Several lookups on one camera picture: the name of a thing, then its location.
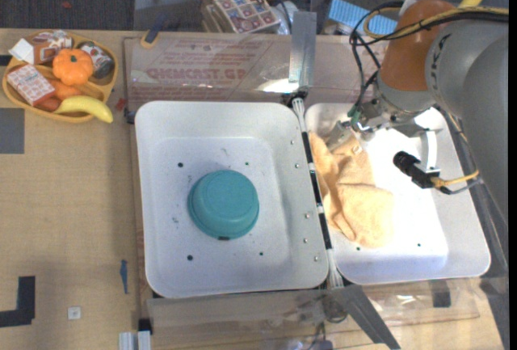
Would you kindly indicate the yellow banana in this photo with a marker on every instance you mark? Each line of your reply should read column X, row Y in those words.
column 87, row 105

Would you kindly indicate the orange pumpkin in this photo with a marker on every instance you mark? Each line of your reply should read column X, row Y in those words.
column 72, row 66

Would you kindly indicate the small red and white carton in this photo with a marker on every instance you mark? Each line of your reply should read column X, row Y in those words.
column 48, row 50

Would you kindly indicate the yellow cloth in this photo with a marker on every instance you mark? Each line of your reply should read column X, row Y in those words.
column 355, row 195

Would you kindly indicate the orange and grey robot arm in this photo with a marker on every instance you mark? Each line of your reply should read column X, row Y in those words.
column 464, row 69

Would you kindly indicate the large red and white carton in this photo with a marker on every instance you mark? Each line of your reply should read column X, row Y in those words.
column 30, row 85

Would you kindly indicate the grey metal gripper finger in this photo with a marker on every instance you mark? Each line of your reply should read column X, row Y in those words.
column 336, row 136
column 365, row 135

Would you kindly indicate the white plastic tray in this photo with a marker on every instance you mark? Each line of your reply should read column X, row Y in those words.
column 420, row 219
column 226, row 126

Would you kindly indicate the teal bowl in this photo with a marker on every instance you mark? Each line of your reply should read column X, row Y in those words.
column 223, row 203

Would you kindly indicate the small can with red print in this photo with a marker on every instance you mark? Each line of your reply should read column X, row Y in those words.
column 99, row 59

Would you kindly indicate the yellow divided plate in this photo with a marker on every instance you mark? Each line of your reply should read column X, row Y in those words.
column 104, row 86

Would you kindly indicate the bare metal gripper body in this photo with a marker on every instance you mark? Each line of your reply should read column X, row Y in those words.
column 373, row 116

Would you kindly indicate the white box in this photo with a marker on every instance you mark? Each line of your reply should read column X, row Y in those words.
column 22, row 50

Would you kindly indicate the orange carrot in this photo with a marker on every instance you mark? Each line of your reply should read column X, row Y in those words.
column 65, row 90

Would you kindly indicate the brown cardboard board red print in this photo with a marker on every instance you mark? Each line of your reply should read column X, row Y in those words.
column 202, row 69

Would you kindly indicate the black cylinder on white bracket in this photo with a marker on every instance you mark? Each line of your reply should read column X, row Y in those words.
column 414, row 168

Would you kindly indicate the red sausage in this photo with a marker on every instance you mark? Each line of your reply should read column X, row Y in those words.
column 48, row 104

